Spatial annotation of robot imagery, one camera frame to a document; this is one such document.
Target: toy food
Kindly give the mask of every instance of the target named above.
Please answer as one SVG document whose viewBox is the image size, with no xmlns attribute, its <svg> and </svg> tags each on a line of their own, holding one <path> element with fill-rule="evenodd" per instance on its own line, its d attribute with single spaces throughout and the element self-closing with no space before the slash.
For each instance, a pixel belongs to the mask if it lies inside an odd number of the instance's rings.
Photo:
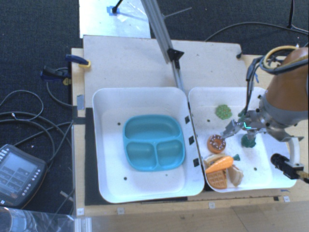
<svg viewBox="0 0 309 232">
<path fill-rule="evenodd" d="M 204 159 L 204 165 L 205 168 L 209 168 L 212 164 L 214 164 L 217 160 L 225 157 L 226 154 L 216 154 L 216 155 L 211 155 Z"/>
<path fill-rule="evenodd" d="M 220 105 L 216 108 L 216 115 L 220 119 L 227 119 L 232 116 L 231 109 L 227 105 Z"/>
<path fill-rule="evenodd" d="M 210 174 L 206 174 L 208 183 L 216 189 L 226 189 L 227 188 L 227 180 L 226 180 L 226 172 L 225 170 L 220 170 L 216 172 L 212 172 Z"/>
<path fill-rule="evenodd" d="M 220 135 L 212 135 L 207 141 L 207 148 L 214 154 L 221 153 L 226 147 L 226 142 Z"/>
<path fill-rule="evenodd" d="M 210 165 L 205 173 L 210 174 L 219 170 L 224 170 L 233 165 L 234 159 L 230 156 L 222 157 L 218 160 L 216 160 L 212 165 Z"/>
<path fill-rule="evenodd" d="M 235 165 L 232 165 L 227 169 L 230 181 L 233 183 L 235 187 L 237 187 L 243 178 L 243 172 Z"/>
</svg>

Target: black tape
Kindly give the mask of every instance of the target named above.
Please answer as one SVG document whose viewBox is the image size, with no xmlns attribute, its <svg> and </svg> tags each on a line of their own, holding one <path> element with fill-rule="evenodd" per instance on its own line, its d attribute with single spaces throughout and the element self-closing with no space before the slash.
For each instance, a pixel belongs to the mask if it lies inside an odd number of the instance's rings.
<svg viewBox="0 0 309 232">
<path fill-rule="evenodd" d="M 190 122 L 189 116 L 185 117 L 184 120 L 185 120 L 185 123 L 188 124 Z"/>
<path fill-rule="evenodd" d="M 98 164 L 95 126 L 92 108 L 86 108 L 85 119 L 85 205 L 109 204 L 100 194 L 98 187 Z"/>
<path fill-rule="evenodd" d="M 195 159 L 193 160 L 193 164 L 194 164 L 194 167 L 199 166 L 199 160 L 198 160 L 198 158 L 195 158 Z"/>
<path fill-rule="evenodd" d="M 86 124 L 85 117 L 78 117 L 77 106 L 73 106 L 73 121 L 74 121 L 74 125 L 85 125 Z"/>
<path fill-rule="evenodd" d="M 189 144 L 193 144 L 194 143 L 194 136 L 189 137 Z"/>
</svg>

